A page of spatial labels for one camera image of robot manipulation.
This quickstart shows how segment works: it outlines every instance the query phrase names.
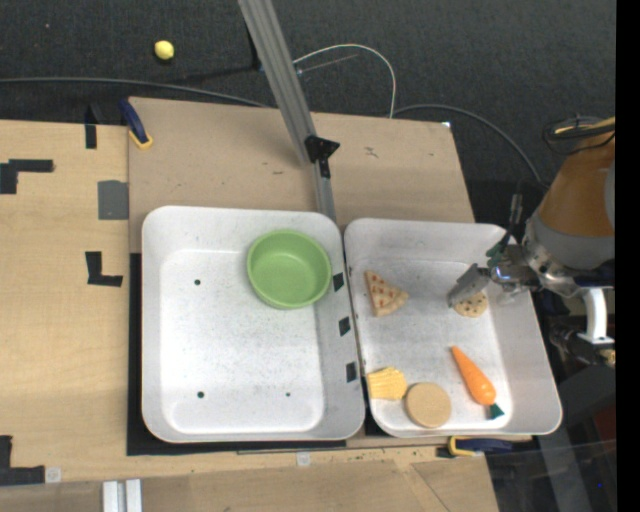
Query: round cracker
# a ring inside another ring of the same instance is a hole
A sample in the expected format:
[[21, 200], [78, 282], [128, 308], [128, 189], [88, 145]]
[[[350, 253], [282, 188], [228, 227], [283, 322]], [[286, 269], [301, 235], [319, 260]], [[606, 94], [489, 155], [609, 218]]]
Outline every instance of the round cracker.
[[434, 382], [420, 382], [409, 388], [404, 398], [409, 418], [426, 428], [437, 428], [451, 416], [451, 398]]
[[488, 305], [487, 296], [482, 292], [478, 292], [468, 299], [458, 302], [453, 306], [453, 309], [462, 316], [478, 318], [487, 310]]

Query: black clamp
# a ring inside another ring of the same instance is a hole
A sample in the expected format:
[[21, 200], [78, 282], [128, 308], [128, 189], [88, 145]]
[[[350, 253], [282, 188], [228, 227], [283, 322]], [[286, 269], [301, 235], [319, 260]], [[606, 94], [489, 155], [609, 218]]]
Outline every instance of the black clamp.
[[322, 139], [317, 135], [309, 135], [304, 140], [304, 145], [307, 148], [309, 160], [313, 163], [318, 162], [320, 164], [320, 175], [323, 178], [331, 179], [331, 172], [329, 171], [329, 157], [340, 147], [340, 143]]

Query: wooden board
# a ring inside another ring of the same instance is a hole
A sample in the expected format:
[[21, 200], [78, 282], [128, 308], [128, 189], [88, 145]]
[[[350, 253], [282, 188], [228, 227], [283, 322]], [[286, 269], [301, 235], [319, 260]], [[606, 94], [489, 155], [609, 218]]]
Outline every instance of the wooden board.
[[[132, 252], [145, 216], [167, 204], [314, 211], [279, 110], [131, 98], [153, 145], [130, 142]], [[314, 113], [330, 159], [337, 222], [357, 218], [473, 222], [451, 130], [440, 123]]]
[[[100, 486], [74, 482], [0, 489], [0, 509], [102, 510]], [[305, 467], [148, 478], [145, 511], [498, 512], [483, 457], [407, 463], [316, 463]]]

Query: toy carrot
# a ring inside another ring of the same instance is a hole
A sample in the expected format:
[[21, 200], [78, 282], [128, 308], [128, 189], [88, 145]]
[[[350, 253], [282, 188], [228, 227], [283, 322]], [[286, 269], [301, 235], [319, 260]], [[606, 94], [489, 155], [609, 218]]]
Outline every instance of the toy carrot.
[[502, 416], [504, 412], [498, 407], [496, 402], [496, 389], [487, 376], [455, 345], [451, 347], [451, 352], [456, 360], [458, 369], [462, 374], [467, 389], [476, 402], [489, 407], [491, 419]]

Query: white cable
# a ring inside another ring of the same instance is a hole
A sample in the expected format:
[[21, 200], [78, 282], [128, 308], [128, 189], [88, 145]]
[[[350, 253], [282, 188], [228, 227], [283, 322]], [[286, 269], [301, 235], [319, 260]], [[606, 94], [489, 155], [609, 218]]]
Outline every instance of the white cable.
[[366, 50], [368, 52], [373, 53], [377, 57], [379, 57], [387, 65], [387, 68], [389, 68], [389, 73], [391, 74], [391, 81], [392, 81], [391, 107], [389, 108], [389, 117], [390, 118], [393, 117], [395, 113], [394, 111], [395, 111], [395, 105], [396, 105], [396, 74], [393, 71], [393, 67], [391, 66], [389, 61], [384, 57], [384, 55], [382, 55], [377, 50], [374, 50], [373, 48], [369, 48], [368, 46], [364, 46], [362, 44], [356, 44], [356, 43], [336, 44], [333, 46], [328, 46], [326, 48], [321, 48], [320, 50], [316, 50], [314, 52], [308, 53], [307, 55], [303, 55], [302, 57], [298, 57], [293, 61], [293, 65], [295, 66], [296, 64], [302, 61], [305, 61], [307, 59], [310, 59], [311, 57], [315, 57], [316, 55], [320, 55], [321, 53], [325, 53], [331, 50], [337, 50], [340, 48], [359, 48], [361, 50]]

